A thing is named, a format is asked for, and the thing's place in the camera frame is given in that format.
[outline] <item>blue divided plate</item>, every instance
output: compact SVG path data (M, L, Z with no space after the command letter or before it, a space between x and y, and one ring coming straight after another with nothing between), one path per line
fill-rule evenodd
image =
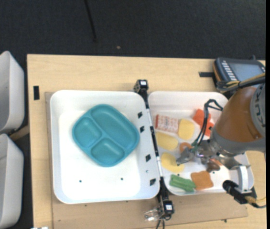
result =
M72 128L76 144L103 167L125 159L137 146L137 128L117 109L99 104L89 109Z

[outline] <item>wooden table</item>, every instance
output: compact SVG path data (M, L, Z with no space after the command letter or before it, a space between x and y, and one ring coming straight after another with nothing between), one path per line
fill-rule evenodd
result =
M212 63L213 60L209 59L29 54L27 74L34 227L136 229L155 228L156 225L144 221L143 217L144 211L157 204L155 199L70 206L53 196L46 92L63 89L129 91L138 79L148 80L150 92L216 91L210 77L199 75L199 72L212 72ZM264 155L257 152L247 152L247 155L252 164L257 195L264 197ZM266 228L266 209L240 205L225 193L170 196L170 199L176 212L166 222L166 228Z

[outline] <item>black floor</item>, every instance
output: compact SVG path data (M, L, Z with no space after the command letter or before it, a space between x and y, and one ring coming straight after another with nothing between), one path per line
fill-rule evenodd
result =
M0 54L26 70L26 55L76 54L266 59L266 0L0 0ZM29 136L23 209L12 229L32 226Z

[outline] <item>wooden board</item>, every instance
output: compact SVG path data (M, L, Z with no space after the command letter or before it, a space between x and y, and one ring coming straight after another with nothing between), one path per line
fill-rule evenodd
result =
M29 54L27 72L34 226L135 229L154 228L156 225L155 222L144 221L143 216L145 211L157 205L156 199L66 205L55 198L51 189L45 92L63 89L129 91L138 79L148 80L150 92L215 91L211 78L199 76L199 72L212 72L212 62L209 59ZM39 89L39 99L34 99L38 98L34 94L36 89ZM256 153L248 154L248 158L253 165L257 193L264 196L264 158ZM265 209L239 205L226 194L170 198L176 213L166 222L168 228L266 228ZM230 220L228 223L214 221L230 218L238 219L234 219L233 224ZM177 226L201 221L213 222Z

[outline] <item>device screen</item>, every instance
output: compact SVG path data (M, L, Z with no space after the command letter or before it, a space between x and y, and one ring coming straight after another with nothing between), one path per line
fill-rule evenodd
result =
M230 63L229 65L235 75L238 76L239 81L244 81L262 73L260 67L255 64Z

